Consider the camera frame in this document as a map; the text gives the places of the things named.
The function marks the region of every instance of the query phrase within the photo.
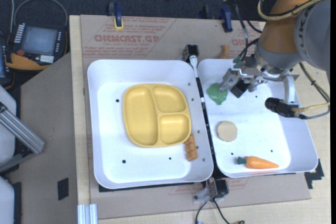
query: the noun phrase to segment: orange carrot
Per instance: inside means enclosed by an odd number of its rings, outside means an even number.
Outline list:
[[[272,163],[262,158],[255,156],[249,156],[247,158],[238,157],[238,164],[246,164],[248,168],[252,169],[268,169],[268,168],[278,168],[279,165]]]

